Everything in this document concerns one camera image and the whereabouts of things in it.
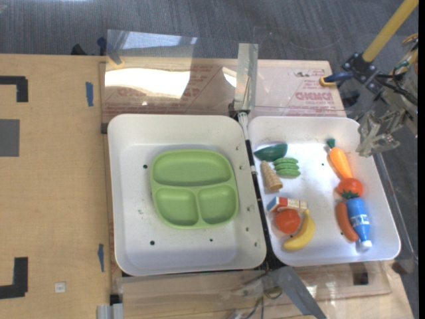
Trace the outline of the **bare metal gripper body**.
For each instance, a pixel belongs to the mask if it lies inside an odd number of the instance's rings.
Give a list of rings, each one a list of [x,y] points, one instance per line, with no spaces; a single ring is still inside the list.
[[[417,94],[402,87],[399,78],[377,78],[382,86],[380,99],[386,104],[382,119],[387,123],[386,133],[393,133],[403,126],[413,135],[418,134]]]

